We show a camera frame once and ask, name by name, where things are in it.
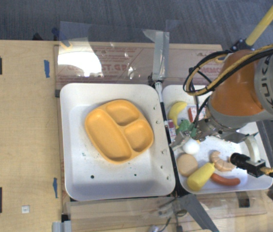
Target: yellow tube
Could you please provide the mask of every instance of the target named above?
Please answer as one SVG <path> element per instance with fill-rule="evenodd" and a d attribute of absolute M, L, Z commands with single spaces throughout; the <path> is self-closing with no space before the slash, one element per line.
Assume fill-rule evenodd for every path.
<path fill-rule="evenodd" d="M 273 21 L 273 5 L 269 9 L 269 11 L 265 14 L 265 16 L 262 18 L 262 20 L 258 23 L 258 25 L 255 27 L 255 29 L 251 32 L 251 34 L 247 37 L 247 39 L 245 40 L 246 44 L 253 45 L 272 21 Z"/>

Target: wooden table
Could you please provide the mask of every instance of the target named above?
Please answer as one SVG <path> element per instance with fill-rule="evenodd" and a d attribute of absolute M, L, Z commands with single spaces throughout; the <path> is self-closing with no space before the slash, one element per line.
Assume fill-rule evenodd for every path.
<path fill-rule="evenodd" d="M 0 231 L 46 232 L 61 220 L 56 44 L 0 41 Z M 273 231 L 273 202 L 264 192 L 262 197 L 266 214 L 214 219 L 215 224 L 221 231 Z M 195 222 L 187 222 L 184 228 L 199 229 Z"/>

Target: orange plate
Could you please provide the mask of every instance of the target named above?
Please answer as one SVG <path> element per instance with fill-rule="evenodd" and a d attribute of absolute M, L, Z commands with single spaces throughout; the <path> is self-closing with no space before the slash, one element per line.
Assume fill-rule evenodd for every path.
<path fill-rule="evenodd" d="M 110 101 L 92 110 L 86 116 L 85 129 L 95 148 L 112 163 L 133 159 L 154 140 L 144 115 L 127 100 Z"/>

